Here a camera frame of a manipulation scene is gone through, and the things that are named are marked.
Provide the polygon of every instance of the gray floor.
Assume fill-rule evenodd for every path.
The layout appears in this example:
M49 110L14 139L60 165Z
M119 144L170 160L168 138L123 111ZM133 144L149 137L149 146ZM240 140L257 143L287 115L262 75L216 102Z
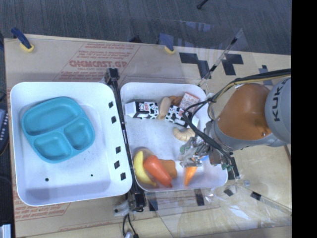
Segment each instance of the gray floor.
M292 0L0 0L0 31L155 44L158 34L174 45L221 47L242 29L251 52L291 54ZM5 63L0 51L0 90ZM0 155L0 176L10 179L9 150ZM0 179L0 220L12 223L10 185Z

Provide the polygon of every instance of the white plastic tray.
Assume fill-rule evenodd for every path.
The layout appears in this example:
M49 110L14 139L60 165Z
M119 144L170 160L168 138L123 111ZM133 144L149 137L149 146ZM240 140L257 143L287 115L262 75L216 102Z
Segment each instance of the white plastic tray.
M190 84L168 84L168 83L127 83L122 86L120 94L124 107L125 103L132 101L154 101L160 105L165 96L182 96L185 92L191 93L201 101L206 99L204 91ZM203 131L209 121L207 105L198 112L198 129ZM212 188L222 186L227 182L228 173L222 170L220 165L212 166L209 160L203 161L203 166L198 167L194 177L188 186L184 185L185 169L179 164L178 155L180 147L185 142L180 141L173 135L173 128L178 126L171 122L158 119L138 119L128 115L124 116L126 121L127 135L132 158L141 148L147 148L160 159L172 159L176 162L178 177L172 180L172 188L164 187L158 183L158 187L148 184L139 186L145 191L172 191L194 188Z
M43 161L21 128L23 114L44 100L66 96L85 111L96 134L84 152L61 163ZM17 192L32 206L123 195L132 185L112 90L102 83L23 82L10 94Z

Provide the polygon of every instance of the blue divided plate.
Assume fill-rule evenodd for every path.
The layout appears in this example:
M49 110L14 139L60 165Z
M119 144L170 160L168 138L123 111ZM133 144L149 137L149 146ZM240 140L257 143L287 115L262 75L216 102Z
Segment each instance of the blue divided plate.
M30 108L23 115L21 125L34 151L50 163L74 157L95 140L87 115L68 97L49 99Z

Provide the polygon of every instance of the blue clamp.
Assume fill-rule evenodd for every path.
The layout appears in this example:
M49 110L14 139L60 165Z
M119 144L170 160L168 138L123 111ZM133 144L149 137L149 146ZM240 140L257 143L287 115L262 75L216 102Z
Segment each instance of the blue clamp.
M158 43L165 45L164 49L167 53L172 55L176 52L176 50L173 47L173 37L172 36L160 33L158 35Z
M0 32L0 50L4 51L4 37Z
M27 52L32 52L34 46L28 41L25 35L16 27L11 29L12 34L20 40L20 46Z

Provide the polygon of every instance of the yellow clamp tip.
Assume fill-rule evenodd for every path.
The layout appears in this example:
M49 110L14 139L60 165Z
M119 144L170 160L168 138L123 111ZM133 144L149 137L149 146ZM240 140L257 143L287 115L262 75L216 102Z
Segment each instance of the yellow clamp tip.
M165 46L164 49L165 49L165 51L166 51L167 53L169 53L170 55L172 55L172 54L174 54L174 53L176 52L176 49L174 49L174 50L172 51L172 50L170 50L167 46Z
M20 47L24 49L26 52L32 52L34 50L34 45L31 44L31 47L28 49L26 46L24 46L22 43L20 43Z

